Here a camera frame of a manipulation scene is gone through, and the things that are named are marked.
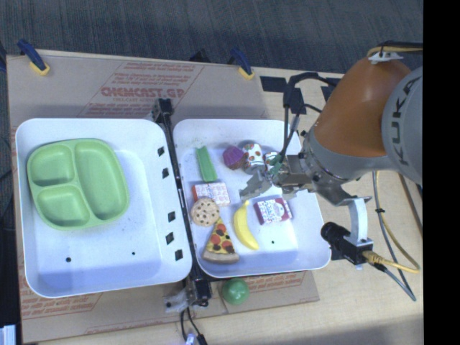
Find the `green sphere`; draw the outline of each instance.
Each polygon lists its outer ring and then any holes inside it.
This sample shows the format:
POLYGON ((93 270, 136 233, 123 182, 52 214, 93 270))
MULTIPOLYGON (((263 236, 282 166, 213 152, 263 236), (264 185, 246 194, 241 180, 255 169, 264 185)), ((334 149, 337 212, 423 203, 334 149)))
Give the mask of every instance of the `green sphere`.
POLYGON ((235 277, 222 286, 222 296, 230 304, 242 304, 249 297, 249 286, 243 279, 235 277))

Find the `gray carpet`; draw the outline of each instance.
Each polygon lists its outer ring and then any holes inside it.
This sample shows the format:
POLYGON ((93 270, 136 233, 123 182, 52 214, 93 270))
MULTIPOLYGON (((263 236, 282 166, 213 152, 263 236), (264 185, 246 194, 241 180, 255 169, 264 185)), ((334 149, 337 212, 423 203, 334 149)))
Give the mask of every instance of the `gray carpet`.
MULTIPOLYGON (((253 66, 344 73, 386 40, 422 42, 423 0, 0 0, 0 22, 10 54, 19 53, 24 38, 42 49, 171 60, 189 60, 204 48, 212 62, 227 63, 236 46, 253 66)), ((416 55, 405 60, 412 69, 421 63, 416 55)), ((8 141, 3 73, 0 135, 8 141)), ((9 158, 0 140, 4 235, 14 229, 9 158)), ((12 255, 11 248, 4 252, 12 255)), ((14 276, 6 268, 0 280, 14 276)))

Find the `toy banana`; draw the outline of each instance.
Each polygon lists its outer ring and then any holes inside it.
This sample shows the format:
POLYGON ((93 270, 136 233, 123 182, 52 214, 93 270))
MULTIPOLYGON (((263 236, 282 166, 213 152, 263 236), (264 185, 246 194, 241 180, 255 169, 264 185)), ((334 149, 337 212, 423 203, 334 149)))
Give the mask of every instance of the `toy banana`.
POLYGON ((252 232, 247 226, 247 205, 249 201, 246 200, 243 205, 238 208, 233 215, 233 224, 235 229, 235 234, 238 237, 239 241, 246 247, 258 250, 259 243, 252 235, 252 232))

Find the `toy pizza slice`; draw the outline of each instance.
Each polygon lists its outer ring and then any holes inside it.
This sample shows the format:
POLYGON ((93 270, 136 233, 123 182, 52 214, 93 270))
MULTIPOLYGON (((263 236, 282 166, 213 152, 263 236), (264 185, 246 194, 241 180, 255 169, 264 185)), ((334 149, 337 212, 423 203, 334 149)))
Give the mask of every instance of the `toy pizza slice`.
POLYGON ((214 224, 202 257, 212 263, 226 264, 239 261, 239 255, 235 252, 229 232, 221 218, 214 224))

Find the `yellow cable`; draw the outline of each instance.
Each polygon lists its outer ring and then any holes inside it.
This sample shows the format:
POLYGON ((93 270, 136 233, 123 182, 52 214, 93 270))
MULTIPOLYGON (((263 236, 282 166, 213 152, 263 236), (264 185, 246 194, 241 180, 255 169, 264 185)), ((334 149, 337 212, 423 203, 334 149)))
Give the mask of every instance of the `yellow cable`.
POLYGON ((367 56, 372 56, 379 51, 390 51, 390 52, 412 52, 412 51, 423 51, 422 47, 396 47, 396 46, 379 46, 374 47, 367 52, 367 56))
MULTIPOLYGON (((375 172, 375 185, 376 185, 376 189, 377 189, 377 192, 378 192, 378 188, 379 188, 379 172, 378 171, 375 172)), ((395 243, 396 247, 401 251, 401 253, 404 255, 404 257, 406 257, 408 259, 408 261, 414 265, 415 269, 403 266, 403 265, 401 265, 399 263, 396 263, 396 262, 393 262, 393 261, 389 261, 388 259, 385 259, 385 258, 379 256, 377 253, 374 253, 372 251, 363 252, 363 256, 370 263, 381 263, 381 264, 390 265, 390 266, 399 268, 401 270, 405 270, 407 272, 419 273, 420 272, 420 265, 403 249, 403 247, 401 246, 399 241, 396 239, 395 235, 392 233, 392 231, 391 231, 390 227, 388 226, 383 214, 381 214, 380 217, 382 218, 382 223, 383 223, 385 229, 387 230, 388 235, 390 235, 390 238, 393 240, 393 242, 395 243)))

